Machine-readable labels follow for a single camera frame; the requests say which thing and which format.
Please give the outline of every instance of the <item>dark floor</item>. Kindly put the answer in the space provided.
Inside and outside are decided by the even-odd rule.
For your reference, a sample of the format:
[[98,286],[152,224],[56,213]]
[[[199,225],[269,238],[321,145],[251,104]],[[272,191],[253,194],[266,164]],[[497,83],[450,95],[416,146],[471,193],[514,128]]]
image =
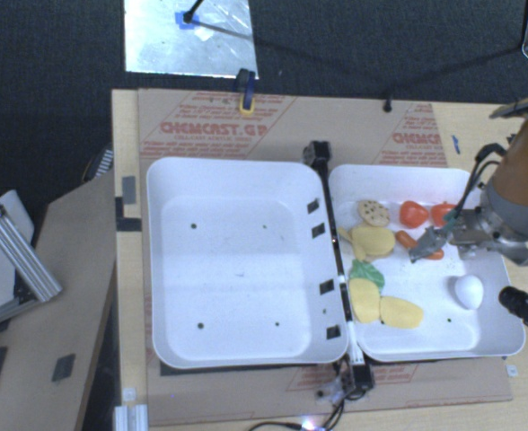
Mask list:
[[[528,60],[517,50],[525,0],[249,1],[258,92],[494,103],[528,96]],[[0,194],[17,188],[33,216],[80,185],[109,143],[112,89],[232,88],[230,80],[125,72],[123,30],[123,0],[0,0]],[[102,379],[114,357],[111,331]],[[111,394],[95,393],[96,427],[86,429],[110,424],[99,421],[110,412],[99,398]]]

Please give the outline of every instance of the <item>green vegetable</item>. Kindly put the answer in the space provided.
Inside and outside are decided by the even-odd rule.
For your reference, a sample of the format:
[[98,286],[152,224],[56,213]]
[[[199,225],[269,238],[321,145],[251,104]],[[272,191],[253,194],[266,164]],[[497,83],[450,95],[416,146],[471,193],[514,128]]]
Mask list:
[[383,274],[371,263],[361,262],[357,259],[352,260],[352,269],[350,270],[349,277],[350,279],[359,277],[368,279],[377,285],[380,292],[382,292],[384,285]]

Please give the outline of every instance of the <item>egg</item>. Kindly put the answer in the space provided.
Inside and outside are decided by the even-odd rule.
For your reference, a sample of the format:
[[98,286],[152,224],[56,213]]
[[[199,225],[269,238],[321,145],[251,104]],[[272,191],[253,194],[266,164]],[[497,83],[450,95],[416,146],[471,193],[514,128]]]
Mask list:
[[483,284],[474,275],[464,275],[455,281],[453,290],[460,303],[468,310],[477,310],[483,301]]

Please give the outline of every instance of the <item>metal plate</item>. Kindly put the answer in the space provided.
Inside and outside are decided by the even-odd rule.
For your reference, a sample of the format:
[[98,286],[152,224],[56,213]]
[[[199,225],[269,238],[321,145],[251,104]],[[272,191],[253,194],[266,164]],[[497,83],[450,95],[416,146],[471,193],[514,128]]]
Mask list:
[[205,0],[198,22],[177,13],[196,0],[124,0],[129,72],[234,78],[241,68],[258,74],[248,0]]

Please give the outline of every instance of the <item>empty white tray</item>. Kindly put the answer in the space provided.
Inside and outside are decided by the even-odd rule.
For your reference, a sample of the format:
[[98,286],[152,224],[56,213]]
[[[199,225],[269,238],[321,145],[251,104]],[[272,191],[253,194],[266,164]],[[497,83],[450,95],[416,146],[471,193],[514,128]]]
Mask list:
[[147,173],[156,354],[177,368],[329,363],[348,345],[321,180],[300,163]]
[[[389,208],[394,232],[406,230],[417,239],[430,223],[417,229],[400,224],[401,204],[413,200],[425,207],[448,201],[456,204],[462,196],[469,173],[456,169],[342,165],[330,175],[330,191],[337,225],[350,228],[361,221],[356,211],[361,199],[374,199]],[[472,191],[466,207],[479,204]],[[342,259],[348,273],[353,252],[341,242]],[[362,350],[378,361],[414,361],[452,357],[508,356],[524,345],[524,326],[497,300],[499,291],[509,286],[506,267],[496,252],[478,251],[461,260],[457,248],[444,247],[439,261],[421,259],[410,263],[408,252],[396,244],[390,257],[373,265],[385,278],[382,295],[404,298],[424,310],[417,329],[402,330],[382,325],[356,323],[356,338]],[[476,311],[464,309],[453,294],[456,277],[472,274],[484,286],[484,298]]]

